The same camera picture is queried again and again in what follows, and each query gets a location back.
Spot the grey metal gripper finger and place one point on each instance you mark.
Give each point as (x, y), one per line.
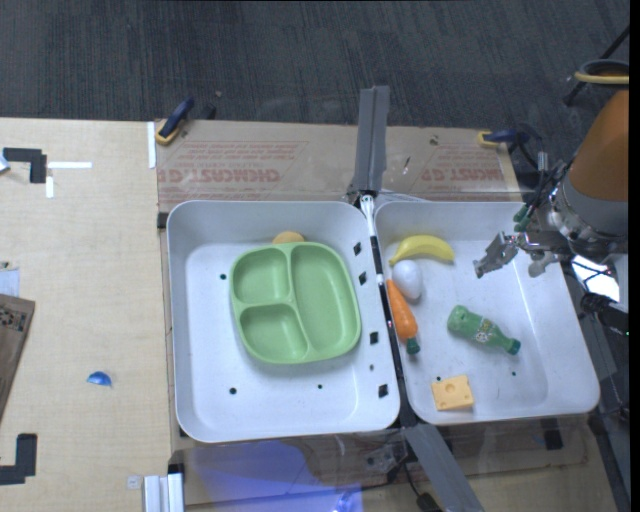
(540, 262)
(495, 256)

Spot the white egg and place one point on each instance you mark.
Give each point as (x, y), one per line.
(408, 278)

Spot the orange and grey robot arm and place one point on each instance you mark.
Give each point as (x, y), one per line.
(602, 150)

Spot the yellow cheese wedge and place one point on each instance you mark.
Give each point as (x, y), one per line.
(452, 394)

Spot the brown cardboard piece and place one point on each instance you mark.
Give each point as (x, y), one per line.
(12, 340)

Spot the orange carrot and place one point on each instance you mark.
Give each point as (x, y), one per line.
(401, 314)

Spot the white plastic tray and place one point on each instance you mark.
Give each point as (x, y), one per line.
(530, 340)
(210, 350)

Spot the small blue object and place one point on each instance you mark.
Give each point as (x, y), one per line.
(100, 378)

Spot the yellow banana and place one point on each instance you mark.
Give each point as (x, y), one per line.
(425, 246)

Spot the green divided plate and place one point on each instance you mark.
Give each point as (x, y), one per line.
(320, 295)

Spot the brown cardboard board, red print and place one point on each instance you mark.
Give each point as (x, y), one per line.
(240, 165)

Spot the tan round biscuit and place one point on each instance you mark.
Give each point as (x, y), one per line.
(288, 236)

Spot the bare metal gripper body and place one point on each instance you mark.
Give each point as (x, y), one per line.
(582, 241)

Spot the black cylinder on white bracket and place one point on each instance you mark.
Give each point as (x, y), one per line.
(600, 306)

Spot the green bottle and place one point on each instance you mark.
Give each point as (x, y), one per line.
(475, 327)

